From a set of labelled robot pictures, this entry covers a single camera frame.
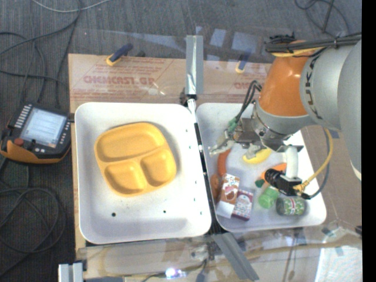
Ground dark red carton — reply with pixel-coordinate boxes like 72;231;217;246
231;189;254;221

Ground orange sausage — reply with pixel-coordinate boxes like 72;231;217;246
217;148;233;177

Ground orange carrot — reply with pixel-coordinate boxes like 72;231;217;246
254;162;288;188

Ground yellow banana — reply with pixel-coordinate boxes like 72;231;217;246
242;147;273;165

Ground green can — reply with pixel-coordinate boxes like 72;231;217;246
275;196;307;217

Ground yellow divided plate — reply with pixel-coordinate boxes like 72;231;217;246
93;122;178;198

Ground black cylinder on white bracket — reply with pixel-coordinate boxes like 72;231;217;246
263;145;303;197

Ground white plastic tray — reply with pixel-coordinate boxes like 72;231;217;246
74;102;213;245
195;102;328;233

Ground green bottle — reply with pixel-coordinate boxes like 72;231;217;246
257;186;280;210

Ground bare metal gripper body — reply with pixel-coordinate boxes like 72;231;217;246
233;117;294;152

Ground brown and white carton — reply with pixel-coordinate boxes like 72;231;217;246
216;173;241;220

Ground brown cardboard board red print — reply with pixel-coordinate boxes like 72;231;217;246
68;53;362;254

